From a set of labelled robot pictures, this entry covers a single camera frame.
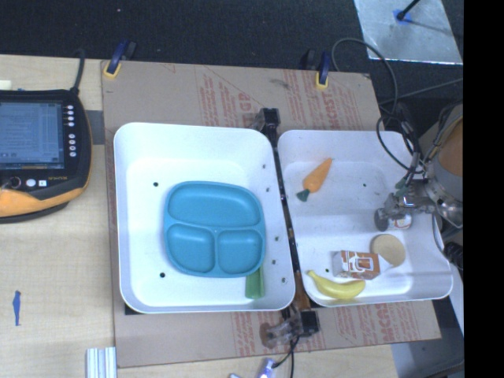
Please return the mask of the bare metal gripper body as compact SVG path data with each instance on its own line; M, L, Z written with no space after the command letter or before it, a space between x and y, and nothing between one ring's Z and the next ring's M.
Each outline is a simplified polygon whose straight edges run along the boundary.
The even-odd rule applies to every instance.
M455 228L463 227L463 205L452 195L431 185L410 185L400 206L419 213L437 213Z

